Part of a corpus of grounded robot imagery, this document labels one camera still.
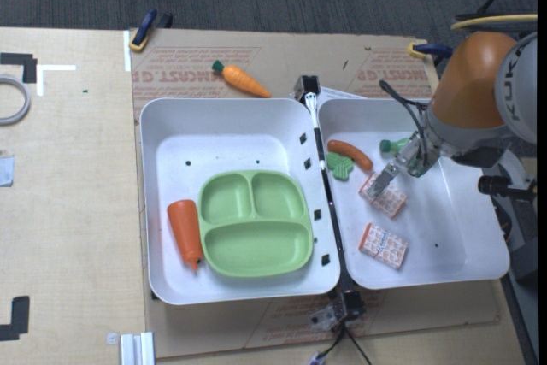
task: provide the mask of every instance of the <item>light wood surface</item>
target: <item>light wood surface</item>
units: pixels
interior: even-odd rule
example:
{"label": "light wood surface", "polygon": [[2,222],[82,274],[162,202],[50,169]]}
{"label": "light wood surface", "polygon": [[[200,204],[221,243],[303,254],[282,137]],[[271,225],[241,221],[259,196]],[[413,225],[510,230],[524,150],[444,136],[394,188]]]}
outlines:
{"label": "light wood surface", "polygon": [[[132,84],[124,50],[122,31],[0,28],[2,52],[77,66],[46,72],[42,97],[29,86],[32,106],[25,119],[0,127],[0,151],[15,157],[14,184],[0,188],[0,325],[9,323],[13,297],[31,300],[29,333],[0,342],[2,364],[116,364],[118,346],[109,344],[109,334],[146,330]],[[492,290],[496,322],[375,335],[359,344],[374,365],[524,363],[499,281],[492,281]],[[304,364],[328,345],[161,363]],[[327,363],[365,361],[346,339]]]}

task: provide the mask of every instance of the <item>metal ring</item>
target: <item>metal ring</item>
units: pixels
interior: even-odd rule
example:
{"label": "metal ring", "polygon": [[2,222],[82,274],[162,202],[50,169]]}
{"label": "metal ring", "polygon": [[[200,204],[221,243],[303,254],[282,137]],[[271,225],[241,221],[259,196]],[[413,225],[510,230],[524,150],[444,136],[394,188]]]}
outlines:
{"label": "metal ring", "polygon": [[25,117],[31,105],[31,95],[28,93],[25,85],[15,78],[11,78],[9,76],[0,76],[0,84],[9,84],[15,88],[18,88],[25,97],[25,102],[23,103],[22,108],[17,111],[17,113],[11,115],[10,117],[0,117],[0,127],[3,127],[6,125],[13,125],[14,123],[17,123],[23,117]]}

